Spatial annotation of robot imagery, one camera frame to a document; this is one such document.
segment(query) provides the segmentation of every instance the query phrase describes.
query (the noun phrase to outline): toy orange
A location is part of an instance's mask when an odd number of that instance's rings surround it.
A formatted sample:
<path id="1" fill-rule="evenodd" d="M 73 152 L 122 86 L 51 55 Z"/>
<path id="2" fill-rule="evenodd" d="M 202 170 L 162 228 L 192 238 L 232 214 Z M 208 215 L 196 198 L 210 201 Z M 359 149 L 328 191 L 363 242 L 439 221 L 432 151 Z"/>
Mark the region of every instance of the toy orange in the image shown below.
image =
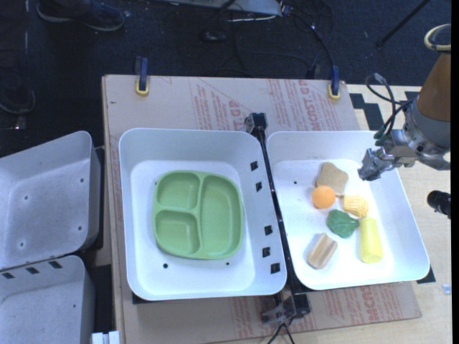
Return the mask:
<path id="1" fill-rule="evenodd" d="M 313 191 L 313 204 L 318 209 L 326 209 L 336 200 L 335 191 L 330 186 L 320 185 Z"/>

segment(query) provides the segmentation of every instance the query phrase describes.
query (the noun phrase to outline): black floor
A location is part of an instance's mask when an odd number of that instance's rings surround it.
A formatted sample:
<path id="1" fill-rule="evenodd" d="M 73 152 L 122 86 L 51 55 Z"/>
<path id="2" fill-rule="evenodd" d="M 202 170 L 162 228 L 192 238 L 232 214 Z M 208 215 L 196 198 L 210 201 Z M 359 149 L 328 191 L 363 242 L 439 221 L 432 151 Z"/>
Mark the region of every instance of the black floor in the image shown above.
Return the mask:
<path id="1" fill-rule="evenodd" d="M 228 22 L 251 17 L 228 10 L 98 1 L 124 12 L 123 28 L 100 33 L 46 23 L 35 12 L 37 0 L 29 0 L 24 61 L 37 105 L 20 118 L 0 112 L 0 157 L 77 130 L 102 145 L 101 77 L 133 74 L 136 56 L 149 58 L 150 75 L 328 79 L 333 63 L 350 84 L 378 72 L 390 85 L 420 86 L 438 57 L 424 36 L 452 19 L 451 0 L 430 0 L 378 47 L 424 0 L 285 0 L 296 14 L 245 22 Z M 227 40 L 202 42 L 199 33 L 209 25 Z"/>

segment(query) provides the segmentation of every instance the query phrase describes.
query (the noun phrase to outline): brown cylinder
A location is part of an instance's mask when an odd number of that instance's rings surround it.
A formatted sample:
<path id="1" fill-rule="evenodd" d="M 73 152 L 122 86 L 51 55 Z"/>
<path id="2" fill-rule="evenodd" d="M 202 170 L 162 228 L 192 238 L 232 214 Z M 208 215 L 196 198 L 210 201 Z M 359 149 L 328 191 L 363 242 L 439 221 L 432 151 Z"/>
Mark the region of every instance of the brown cylinder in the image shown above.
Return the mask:
<path id="1" fill-rule="evenodd" d="M 428 118 L 451 120 L 451 54 L 438 58 L 422 86 L 417 108 Z"/>

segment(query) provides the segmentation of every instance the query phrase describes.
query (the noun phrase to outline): robotic hand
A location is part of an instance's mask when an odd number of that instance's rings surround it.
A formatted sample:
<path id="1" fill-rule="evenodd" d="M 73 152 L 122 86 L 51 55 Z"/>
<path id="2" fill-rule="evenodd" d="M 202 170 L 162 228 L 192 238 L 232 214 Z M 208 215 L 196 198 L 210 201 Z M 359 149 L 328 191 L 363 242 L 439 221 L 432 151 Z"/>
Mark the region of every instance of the robotic hand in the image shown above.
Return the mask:
<path id="1" fill-rule="evenodd" d="M 425 36 L 426 46 L 440 52 L 440 57 L 416 99 L 403 105 L 396 102 L 385 79 L 374 75 L 389 91 L 392 116 L 375 134 L 375 145 L 381 148 L 366 151 L 359 169 L 362 180 L 376 180 L 385 171 L 402 165 L 412 167 L 415 161 L 439 171 L 450 169 L 450 162 L 443 157 L 450 152 L 451 45 L 431 43 L 431 38 L 444 29 L 450 30 L 450 24 L 435 27 Z M 400 110 L 405 115 L 403 129 L 392 130 L 395 115 Z"/>

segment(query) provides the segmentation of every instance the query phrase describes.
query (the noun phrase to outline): shoe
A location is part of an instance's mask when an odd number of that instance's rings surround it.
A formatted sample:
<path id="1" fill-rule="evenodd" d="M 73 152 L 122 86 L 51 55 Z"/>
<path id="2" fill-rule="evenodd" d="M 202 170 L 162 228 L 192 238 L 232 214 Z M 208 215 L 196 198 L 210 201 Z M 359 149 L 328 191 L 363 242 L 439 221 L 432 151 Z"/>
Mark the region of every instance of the shoe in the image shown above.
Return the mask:
<path id="1" fill-rule="evenodd" d="M 14 115 L 31 112 L 35 95 L 16 67 L 0 67 L 0 108 Z"/>
<path id="2" fill-rule="evenodd" d="M 37 5 L 40 18 L 50 23 L 78 22 L 97 31 L 115 31 L 124 24 L 124 14 L 110 6 L 91 1 L 90 9 L 79 16 L 58 16 L 47 11 L 40 4 Z"/>

